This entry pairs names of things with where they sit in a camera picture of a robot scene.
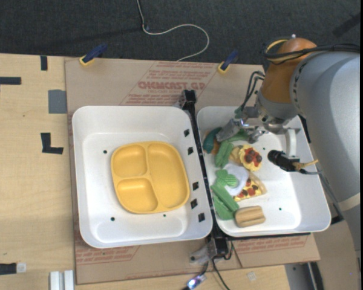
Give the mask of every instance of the toy cucumber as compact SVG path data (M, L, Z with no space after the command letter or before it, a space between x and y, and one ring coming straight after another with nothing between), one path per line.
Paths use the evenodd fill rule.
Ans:
M234 218L234 213L216 195L212 195L212 199L214 200L215 211L220 219L230 220Z
M229 156L233 148L232 143L223 141L220 144L218 153L215 155L215 166L223 168L229 162Z
M233 137L230 137L227 139L229 142L235 142L235 141L246 141L249 138L249 134L246 130L241 129L238 131L237 134L235 134Z
M221 127L217 127L213 130L211 130L206 138L204 139L204 142L203 142L203 149L205 151L207 151L207 153L211 153L212 149L214 148L214 139L215 139L215 136L216 134L221 131L222 128Z
M214 184L211 186L212 191L215 195L223 202L223 204L233 213L239 209L238 203L234 201L232 196L227 192L227 190L219 184Z
M217 170L215 172L217 179L215 180L216 185L220 185L222 187L228 185L230 187L235 187L238 185L238 179L233 174L229 174L227 170Z

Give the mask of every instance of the toy food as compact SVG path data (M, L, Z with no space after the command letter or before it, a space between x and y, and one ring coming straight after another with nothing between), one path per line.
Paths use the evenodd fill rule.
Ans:
M227 192L225 186L236 186L238 179L233 174L228 174L227 170L218 170L214 184L211 186L213 191L214 207L218 216L223 220L234 218L234 213L239 209L239 205Z
M250 171L257 171L262 166L262 156L250 145L243 145L239 152L243 166Z
M242 146L235 146L232 150L231 153L229 155L229 160L239 164L240 166L242 166L242 162L240 160L240 150L241 150Z
M244 228L251 225L262 224L266 218L260 206L243 207L234 214L235 223L238 227Z
M223 141L220 144L219 151L215 155L215 166L223 168L229 162L229 156L234 145L228 141Z
M249 178L242 191L234 196L236 202L260 196L266 193L265 185L252 172L249 172Z
M227 192L230 193L231 196L238 195L246 185L246 181L249 178L249 171L243 166L238 166L232 163L227 163L223 169L227 170L228 174L233 174L238 179L238 185L225 186Z
M203 142L203 149L205 151L207 151L207 153L211 153L212 150L214 149L214 147L215 147L215 140L216 140L215 139L215 136L221 130L222 130L222 128L221 127L218 127L218 128L215 128L215 129L211 130L206 135L206 138L204 139L204 142Z

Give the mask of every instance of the black cable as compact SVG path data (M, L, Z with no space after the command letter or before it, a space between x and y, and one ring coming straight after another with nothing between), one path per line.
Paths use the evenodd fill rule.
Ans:
M342 43L342 44L333 44L333 45L320 45L317 47L313 47L313 48L305 48L303 50L299 50L299 51L291 51L288 53L268 53L268 51L270 50L270 46L277 42L275 45L278 45L286 40L291 39L291 37L281 37L281 38L277 38L274 39L272 41L270 41L269 43L265 43L263 45L263 56L269 60L272 64L274 65L280 65L288 60L293 60L293 59L297 59L303 55L309 54L309 53L313 53L316 51L349 51L349 52L354 52L354 53L360 53L361 48L359 45L356 44L349 44L349 43ZM274 62L271 61L271 59L279 59L279 58L285 58L288 57L287 59L284 60L280 60L279 62Z
M257 77L254 78L254 83L253 83L253 86L252 86L252 80L253 80L253 77L255 75L259 75ZM249 101L249 99L251 98L251 96L253 95L253 92L254 92L254 89L255 89L255 86L257 84L257 80L263 80L265 77L265 75L261 72L261 71L254 71L252 73L252 75L250 76L250 79L249 79L249 84L247 86L247 91L246 91L246 96L244 98L244 101L241 105L241 111L243 111L244 107L246 106L246 103L247 101Z
M209 261L207 261L207 262L204 264L203 270L202 270L202 272L199 274L199 276L202 276L202 275L204 275L204 274L207 272L207 269L208 269L208 263L209 263Z
M220 275L220 273L219 273L219 271L218 271L218 269L217 269L217 266L215 265L215 261L214 261L214 259L212 259L212 266L214 267L215 272L217 272L217 274L218 274L218 276L219 276L219 279L220 279L220 281L222 282L223 286L224 286L227 290L230 290L230 288L229 288L229 287L227 287L227 284L224 282L224 280L223 280L222 276Z
M228 257L224 256L223 259L226 260L226 261L230 260L233 252L234 252L234 244L231 242L231 248L230 248L229 256Z
M299 170L299 172L301 174L308 174L308 175L319 175L322 173L322 171L317 171L317 172L308 172L307 170L301 169Z

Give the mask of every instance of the yellow plate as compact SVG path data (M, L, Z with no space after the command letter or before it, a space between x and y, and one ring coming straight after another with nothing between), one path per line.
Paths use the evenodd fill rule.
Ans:
M175 210L189 197L182 158L168 143L149 141L117 148L111 157L111 173L121 205L132 213Z

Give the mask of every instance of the toy pizza slice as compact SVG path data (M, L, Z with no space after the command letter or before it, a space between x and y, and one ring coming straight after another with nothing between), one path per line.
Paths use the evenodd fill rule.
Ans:
M249 179L246 181L246 185L242 191L234 196L235 202L261 196L266 193L265 185L261 180L249 171Z
M250 145L243 145L239 151L240 161L250 171L257 171L262 166L262 156Z

